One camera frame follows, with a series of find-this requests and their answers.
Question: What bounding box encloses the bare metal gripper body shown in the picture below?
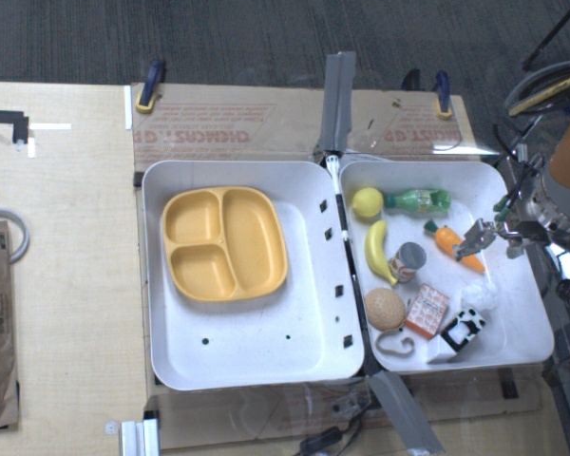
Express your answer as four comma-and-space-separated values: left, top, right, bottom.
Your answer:
496, 191, 570, 256

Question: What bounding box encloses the orange carrot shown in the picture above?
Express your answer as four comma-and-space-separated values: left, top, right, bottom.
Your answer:
423, 218, 487, 275

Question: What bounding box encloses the orange and white small can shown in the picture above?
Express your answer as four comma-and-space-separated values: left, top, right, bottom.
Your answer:
388, 241, 428, 284

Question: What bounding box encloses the green plastic bottle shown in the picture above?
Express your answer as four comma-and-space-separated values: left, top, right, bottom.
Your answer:
383, 187, 453, 216

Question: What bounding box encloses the orange carton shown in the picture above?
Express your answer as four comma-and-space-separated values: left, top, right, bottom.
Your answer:
404, 282, 451, 341

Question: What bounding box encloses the white plastic tray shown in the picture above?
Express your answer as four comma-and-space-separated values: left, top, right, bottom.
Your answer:
141, 159, 366, 392
337, 159, 556, 375

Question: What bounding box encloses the black and white milk carton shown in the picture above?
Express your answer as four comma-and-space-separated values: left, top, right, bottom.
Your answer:
426, 306, 487, 365

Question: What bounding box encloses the yellow banana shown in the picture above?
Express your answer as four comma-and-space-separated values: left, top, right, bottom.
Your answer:
364, 218, 399, 288

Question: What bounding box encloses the brown bread bun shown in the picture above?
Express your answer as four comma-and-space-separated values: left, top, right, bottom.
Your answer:
363, 286, 408, 333

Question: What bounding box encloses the yellow lemon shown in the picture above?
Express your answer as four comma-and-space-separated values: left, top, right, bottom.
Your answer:
351, 186, 386, 220

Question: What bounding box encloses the yellow divided plate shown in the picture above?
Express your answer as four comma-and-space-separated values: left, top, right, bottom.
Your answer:
161, 185, 289, 303

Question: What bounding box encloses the brown cardboard board red print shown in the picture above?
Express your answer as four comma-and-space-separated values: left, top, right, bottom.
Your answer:
130, 82, 558, 450

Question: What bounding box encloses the black cylinder on white bracket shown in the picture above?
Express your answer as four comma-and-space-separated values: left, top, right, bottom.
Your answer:
546, 242, 570, 311

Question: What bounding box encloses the black block with thin wires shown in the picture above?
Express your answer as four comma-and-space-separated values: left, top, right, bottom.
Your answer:
297, 425, 344, 456

